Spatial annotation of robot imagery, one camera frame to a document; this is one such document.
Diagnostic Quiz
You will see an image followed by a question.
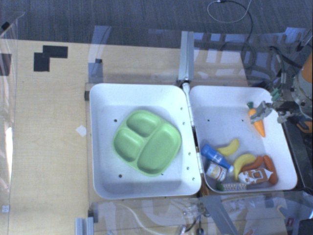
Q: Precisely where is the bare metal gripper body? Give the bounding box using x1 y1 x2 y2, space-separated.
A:
270 93 313 122

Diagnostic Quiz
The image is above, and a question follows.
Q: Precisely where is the orange carrot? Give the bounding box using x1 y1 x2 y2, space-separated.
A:
246 101 267 138

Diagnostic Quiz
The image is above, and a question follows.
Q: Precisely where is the white plastic tray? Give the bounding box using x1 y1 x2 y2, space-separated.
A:
189 85 299 194
89 83 202 200

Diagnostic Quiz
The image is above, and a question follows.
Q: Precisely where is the small yellow banana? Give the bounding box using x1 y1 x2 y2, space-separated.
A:
216 138 240 157

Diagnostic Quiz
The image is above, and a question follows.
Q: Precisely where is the orange sausage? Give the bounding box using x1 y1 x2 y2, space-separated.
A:
240 155 265 173
262 155 278 186

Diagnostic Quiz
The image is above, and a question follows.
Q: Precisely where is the large yellow banana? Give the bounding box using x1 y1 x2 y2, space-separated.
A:
232 153 257 181

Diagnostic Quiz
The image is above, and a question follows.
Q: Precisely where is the orange and white carton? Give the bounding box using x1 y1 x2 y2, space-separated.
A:
237 168 274 184

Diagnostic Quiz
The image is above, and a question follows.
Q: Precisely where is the blue bottle with white cap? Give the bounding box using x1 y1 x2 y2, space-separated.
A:
201 143 235 173

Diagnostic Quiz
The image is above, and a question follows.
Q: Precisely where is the small white and orange can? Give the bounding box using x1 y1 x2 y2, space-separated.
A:
205 161 228 182

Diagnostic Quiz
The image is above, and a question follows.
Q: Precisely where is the clear bottle with green cap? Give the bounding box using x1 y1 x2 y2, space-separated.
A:
215 182 248 192

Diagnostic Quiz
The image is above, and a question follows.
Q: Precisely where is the green divided plate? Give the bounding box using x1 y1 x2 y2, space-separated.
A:
112 109 183 177

